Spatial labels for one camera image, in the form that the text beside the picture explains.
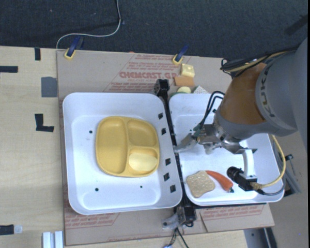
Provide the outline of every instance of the dark background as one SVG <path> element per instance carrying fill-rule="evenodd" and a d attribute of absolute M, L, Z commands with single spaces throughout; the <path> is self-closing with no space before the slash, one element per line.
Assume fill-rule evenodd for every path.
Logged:
<path fill-rule="evenodd" d="M 85 50 L 246 58 L 307 37 L 308 0 L 119 0 L 122 25 Z M 55 48 L 68 33 L 105 35 L 115 0 L 0 0 L 0 45 Z M 68 48 L 73 36 L 59 48 Z"/>

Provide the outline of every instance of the light wood surface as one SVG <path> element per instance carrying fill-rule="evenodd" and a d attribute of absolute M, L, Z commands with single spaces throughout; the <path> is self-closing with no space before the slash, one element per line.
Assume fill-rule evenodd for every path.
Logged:
<path fill-rule="evenodd" d="M 41 97 L 41 78 L 57 78 L 55 49 L 0 46 L 0 66 L 18 73 L 0 75 L 0 225 L 22 225 L 21 234 L 0 236 L 0 247 L 41 247 L 43 232 L 64 230 L 58 99 Z M 54 132 L 36 131 L 34 114 Z M 185 237 L 190 247 L 245 248 L 244 232 Z M 75 247 L 163 247 L 170 238 Z M 183 247 L 177 238 L 173 247 Z"/>

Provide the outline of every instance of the yellow plate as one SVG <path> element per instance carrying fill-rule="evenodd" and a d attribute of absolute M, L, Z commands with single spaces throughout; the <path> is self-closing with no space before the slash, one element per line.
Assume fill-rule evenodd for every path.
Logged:
<path fill-rule="evenodd" d="M 107 174 L 142 177 L 155 172 L 160 161 L 159 139 L 147 121 L 130 117 L 107 117 L 97 129 L 96 156 Z"/>

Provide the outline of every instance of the blue clamp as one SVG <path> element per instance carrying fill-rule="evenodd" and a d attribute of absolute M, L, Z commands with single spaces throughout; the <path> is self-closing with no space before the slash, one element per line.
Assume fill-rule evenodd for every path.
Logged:
<path fill-rule="evenodd" d="M 80 35 L 76 36 L 70 46 L 70 48 L 68 48 L 64 54 L 64 57 L 68 60 L 72 60 L 76 50 L 81 50 L 83 48 L 84 45 L 84 38 Z"/>
<path fill-rule="evenodd" d="M 177 53 L 173 59 L 172 59 L 172 62 L 175 64 L 175 65 L 179 65 L 181 64 L 182 62 L 182 57 L 183 55 L 185 54 L 185 52 L 188 50 L 188 45 L 186 44 L 179 53 Z"/>

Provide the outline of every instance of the cardboard box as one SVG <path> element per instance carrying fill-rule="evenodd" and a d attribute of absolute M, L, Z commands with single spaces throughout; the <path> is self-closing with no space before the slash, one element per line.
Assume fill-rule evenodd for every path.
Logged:
<path fill-rule="evenodd" d="M 66 245 L 112 242 L 171 236 L 162 229 L 162 220 L 174 214 L 173 209 L 133 211 L 100 215 L 80 215 L 69 205 L 62 102 L 73 92 L 153 92 L 157 79 L 168 79 L 169 94 L 178 89 L 174 77 L 180 67 L 169 55 L 77 51 L 72 60 L 57 51 L 58 97 L 60 111 L 61 157 L 64 182 L 64 217 Z M 186 56 L 193 65 L 195 86 L 208 92 L 226 91 L 230 77 L 220 70 L 220 58 Z M 273 226 L 268 204 L 197 209 L 194 226 L 183 234 L 201 234 Z"/>

